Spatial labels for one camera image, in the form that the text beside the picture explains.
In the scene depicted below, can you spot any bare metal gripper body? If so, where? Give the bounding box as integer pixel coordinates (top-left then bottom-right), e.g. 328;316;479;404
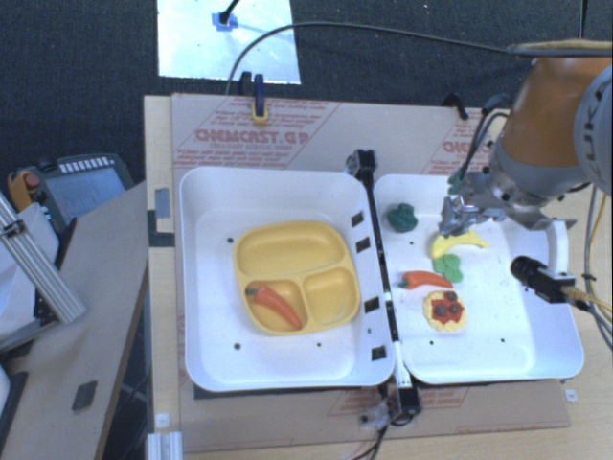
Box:
458;170;553;221

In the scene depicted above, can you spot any yellow banana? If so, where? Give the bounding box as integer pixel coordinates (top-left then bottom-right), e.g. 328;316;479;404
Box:
430;229;491;261

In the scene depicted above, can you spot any dark green broccoli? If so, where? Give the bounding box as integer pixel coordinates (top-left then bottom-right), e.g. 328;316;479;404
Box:
386;202;419;234

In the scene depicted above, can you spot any light green leafy vegetable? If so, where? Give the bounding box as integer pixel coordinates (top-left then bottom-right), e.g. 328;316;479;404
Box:
432;253;465;284

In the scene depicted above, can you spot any orange chili pepper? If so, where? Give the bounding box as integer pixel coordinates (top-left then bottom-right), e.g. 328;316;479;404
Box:
397;270;454;291

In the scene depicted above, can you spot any thin black and white rod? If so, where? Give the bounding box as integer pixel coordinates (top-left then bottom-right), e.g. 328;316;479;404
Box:
362;170;411;388

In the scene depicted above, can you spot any round yellow and red pizza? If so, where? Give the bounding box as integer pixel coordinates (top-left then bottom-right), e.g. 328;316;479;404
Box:
421;289;468;333

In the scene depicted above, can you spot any white plastic tray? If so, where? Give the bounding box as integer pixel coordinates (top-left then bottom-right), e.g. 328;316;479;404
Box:
178;166;397;394
373;173;586;386

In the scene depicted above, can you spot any yellow divided plate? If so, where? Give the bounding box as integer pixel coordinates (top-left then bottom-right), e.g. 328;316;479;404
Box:
232;219;362;337

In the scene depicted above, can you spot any brown cardboard board red print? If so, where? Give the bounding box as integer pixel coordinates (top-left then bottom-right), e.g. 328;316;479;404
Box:
170;92;572;454

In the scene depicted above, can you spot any orange carrot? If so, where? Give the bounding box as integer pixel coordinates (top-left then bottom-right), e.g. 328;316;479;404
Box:
244;284;304;332

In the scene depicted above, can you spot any black cylinder on white bracket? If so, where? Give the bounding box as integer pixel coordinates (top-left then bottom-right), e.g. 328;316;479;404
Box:
509;218;578;305

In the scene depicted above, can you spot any black block with thin wires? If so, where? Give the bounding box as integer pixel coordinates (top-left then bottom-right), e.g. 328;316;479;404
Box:
386;384;423;420
346;148;378;177

